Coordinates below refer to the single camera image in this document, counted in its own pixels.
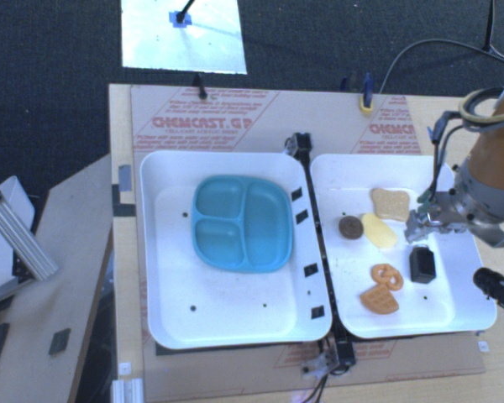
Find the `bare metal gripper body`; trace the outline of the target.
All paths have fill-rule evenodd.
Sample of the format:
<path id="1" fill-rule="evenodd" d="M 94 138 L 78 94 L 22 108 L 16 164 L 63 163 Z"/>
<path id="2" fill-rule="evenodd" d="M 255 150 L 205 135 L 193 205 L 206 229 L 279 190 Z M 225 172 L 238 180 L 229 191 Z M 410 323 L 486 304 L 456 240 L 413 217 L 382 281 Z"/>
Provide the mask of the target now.
<path id="1" fill-rule="evenodd" d="M 500 229 L 503 219 L 461 191 L 439 191 L 428 209 L 429 225 L 442 232 L 468 231 L 486 237 Z"/>

